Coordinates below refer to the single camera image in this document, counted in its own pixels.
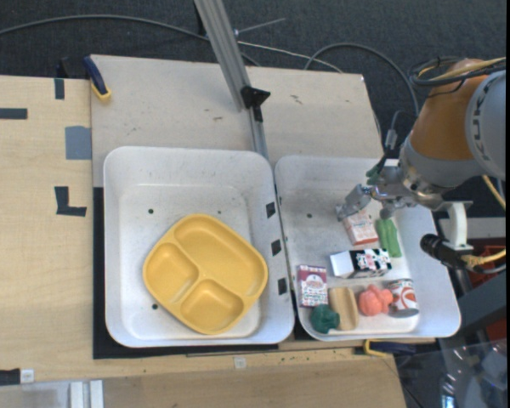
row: cereal box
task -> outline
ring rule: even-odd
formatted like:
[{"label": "cereal box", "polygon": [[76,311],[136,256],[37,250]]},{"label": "cereal box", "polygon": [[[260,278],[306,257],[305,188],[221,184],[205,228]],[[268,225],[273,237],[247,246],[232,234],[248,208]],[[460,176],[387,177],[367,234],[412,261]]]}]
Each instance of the cereal box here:
[{"label": "cereal box", "polygon": [[365,210],[360,210],[344,218],[343,225],[354,246],[372,243],[378,239],[374,224]]},{"label": "cereal box", "polygon": [[344,251],[331,255],[332,271],[342,278],[373,278],[387,274],[391,258],[385,249]]},{"label": "cereal box", "polygon": [[298,266],[298,304],[301,307],[315,307],[322,303],[328,303],[326,290],[326,268]]}]

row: metal pole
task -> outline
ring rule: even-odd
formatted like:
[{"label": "metal pole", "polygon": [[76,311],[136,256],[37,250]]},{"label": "metal pole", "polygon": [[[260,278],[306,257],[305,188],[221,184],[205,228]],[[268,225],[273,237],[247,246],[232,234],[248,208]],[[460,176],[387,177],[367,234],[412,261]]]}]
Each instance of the metal pole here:
[{"label": "metal pole", "polygon": [[253,149],[268,159],[260,103],[247,104],[242,89],[251,88],[229,17],[222,0],[193,0],[206,28],[213,52],[239,111],[248,109]]}]

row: toy can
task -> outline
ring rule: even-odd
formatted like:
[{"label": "toy can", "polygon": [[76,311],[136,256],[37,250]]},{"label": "toy can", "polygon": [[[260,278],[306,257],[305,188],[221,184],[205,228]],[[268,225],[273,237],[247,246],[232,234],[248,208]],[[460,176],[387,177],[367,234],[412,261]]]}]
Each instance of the toy can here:
[{"label": "toy can", "polygon": [[411,317],[419,313],[414,283],[410,278],[391,281],[388,289],[393,293],[389,314],[393,317]]}]

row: white box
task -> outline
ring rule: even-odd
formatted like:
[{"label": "white box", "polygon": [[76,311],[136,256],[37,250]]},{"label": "white box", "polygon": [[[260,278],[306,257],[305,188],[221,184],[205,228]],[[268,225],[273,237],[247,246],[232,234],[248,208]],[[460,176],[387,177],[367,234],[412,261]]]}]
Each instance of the white box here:
[{"label": "white box", "polygon": [[331,255],[332,272],[341,278],[375,278],[391,269],[389,253],[383,249],[363,249]]},{"label": "white box", "polygon": [[347,216],[343,219],[343,226],[348,232],[349,239],[353,246],[364,245],[378,241],[374,223],[365,209]]}]

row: white tray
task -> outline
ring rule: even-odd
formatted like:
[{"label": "white tray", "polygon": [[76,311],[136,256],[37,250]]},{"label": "white tray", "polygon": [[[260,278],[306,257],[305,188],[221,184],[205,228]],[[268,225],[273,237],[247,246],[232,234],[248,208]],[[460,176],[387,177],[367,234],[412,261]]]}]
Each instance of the white tray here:
[{"label": "white tray", "polygon": [[[324,341],[360,338],[449,337],[459,328],[461,315],[447,268],[420,248],[427,233],[435,234],[432,213],[423,207],[402,209],[394,215],[399,232],[402,258],[393,258],[393,268],[381,278],[345,280],[333,276],[332,254],[369,246],[353,246],[342,223],[337,221],[335,206],[359,183],[366,182],[366,171],[377,159],[286,156],[275,167],[275,182],[280,200],[280,214],[286,238],[293,289],[299,264],[327,269],[328,287],[347,286],[357,295],[368,284],[383,287],[387,281],[412,278],[420,313],[408,318],[387,314],[360,315],[359,325],[351,331],[314,330],[311,309],[298,307],[299,319],[312,337]],[[372,201],[366,208],[373,219],[379,218],[381,205]]]},{"label": "white tray", "polygon": [[[104,163],[105,321],[111,336],[128,347],[272,344],[292,331],[294,312],[285,250],[280,241],[275,187],[268,162],[251,151],[121,147]],[[262,254],[269,280],[240,322],[216,336],[202,335],[176,320],[145,287],[145,257],[184,216],[214,216]]]}]

